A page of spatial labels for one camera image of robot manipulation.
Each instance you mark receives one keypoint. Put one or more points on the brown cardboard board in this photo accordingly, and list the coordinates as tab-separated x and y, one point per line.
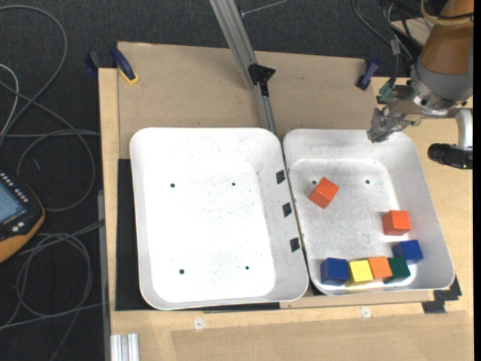
188	100

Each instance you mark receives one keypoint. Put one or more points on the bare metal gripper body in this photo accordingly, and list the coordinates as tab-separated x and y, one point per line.
404	107

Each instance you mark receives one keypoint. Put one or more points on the yellow cube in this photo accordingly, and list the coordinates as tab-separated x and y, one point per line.
360	272

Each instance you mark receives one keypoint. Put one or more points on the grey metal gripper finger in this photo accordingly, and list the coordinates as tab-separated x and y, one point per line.
392	126
376	128

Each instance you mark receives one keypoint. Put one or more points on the white plastic tray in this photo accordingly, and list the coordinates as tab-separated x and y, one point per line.
210	220
349	216

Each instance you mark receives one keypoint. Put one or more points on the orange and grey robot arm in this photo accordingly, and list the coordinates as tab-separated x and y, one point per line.
447	47

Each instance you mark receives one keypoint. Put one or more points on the black cylinder on white bracket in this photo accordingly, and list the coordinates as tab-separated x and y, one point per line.
447	155

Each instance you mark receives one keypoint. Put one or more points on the green cube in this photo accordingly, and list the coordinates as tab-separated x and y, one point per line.
399	269

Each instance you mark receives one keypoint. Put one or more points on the orange cube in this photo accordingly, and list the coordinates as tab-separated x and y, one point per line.
323	194
396	222
380	267

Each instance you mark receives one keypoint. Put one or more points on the blue cube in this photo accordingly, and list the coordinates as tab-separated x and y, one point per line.
409	250
333	271

